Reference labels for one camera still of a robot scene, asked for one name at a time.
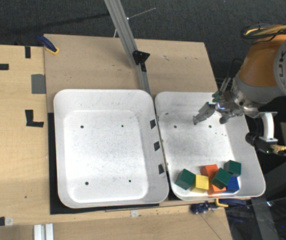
green cube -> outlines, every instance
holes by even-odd
[[[182,189],[187,190],[190,188],[195,180],[195,174],[190,172],[189,170],[183,169],[177,179],[175,184],[181,187]]]
[[[211,183],[218,187],[220,190],[227,186],[229,179],[232,177],[230,173],[226,170],[220,168],[215,173],[214,177],[211,180]]]
[[[241,163],[229,160],[224,164],[224,170],[228,171],[233,177],[241,175]]]

white tray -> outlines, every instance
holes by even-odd
[[[54,98],[58,195],[71,208],[154,204],[169,191],[152,97],[66,89]]]
[[[185,201],[214,199],[217,197],[257,197],[265,191],[265,180],[254,147],[245,141],[248,127],[245,117],[234,117],[220,124],[220,114],[193,124],[193,116],[205,102],[211,102],[209,92],[161,92],[156,96],[155,107],[164,155],[175,195]],[[204,165],[234,160],[242,164],[238,177],[240,190],[234,194],[208,196],[205,193],[184,190],[175,184],[181,170],[200,174]]]

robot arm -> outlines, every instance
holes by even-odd
[[[231,90],[226,91],[231,81],[228,72],[220,90],[212,95],[213,104],[207,102],[193,117],[193,122],[196,125],[215,111],[221,114],[221,124],[241,115],[262,118],[264,135],[249,133],[246,141],[263,152],[284,156],[285,147],[278,146],[273,136],[273,116],[276,113],[264,113],[258,109],[276,97],[286,96],[286,25],[247,27],[241,36],[243,40],[253,40],[253,43],[233,79]]]

block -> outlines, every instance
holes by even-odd
[[[195,181],[193,182],[191,190],[196,193],[204,193],[208,191],[209,179],[208,176],[195,175]]]
[[[229,160],[224,164],[224,170],[228,171],[232,176],[238,177],[241,175],[241,166],[240,162]]]
[[[181,187],[184,190],[187,190],[193,185],[193,182],[195,181],[195,174],[190,172],[189,170],[183,169],[176,181],[175,184]]]
[[[237,177],[232,176],[226,186],[226,191],[224,193],[235,193],[239,190],[238,180]]]
[[[215,175],[215,173],[218,171],[218,167],[216,164],[210,164],[210,165],[206,165],[204,167],[201,168],[200,172],[202,175],[204,176],[208,176],[208,179],[211,181],[211,179],[213,178],[213,176]],[[226,188],[222,188],[219,189],[218,187],[216,187],[215,185],[211,184],[211,182],[209,182],[209,186],[208,186],[208,195],[216,195],[216,194],[221,194],[223,192],[226,191]]]
[[[211,179],[211,183],[221,190],[227,186],[231,177],[232,175],[228,171],[220,168]]]

yellow cube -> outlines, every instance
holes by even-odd
[[[195,181],[193,182],[191,190],[197,193],[204,193],[209,188],[208,176],[199,175],[195,176]]]

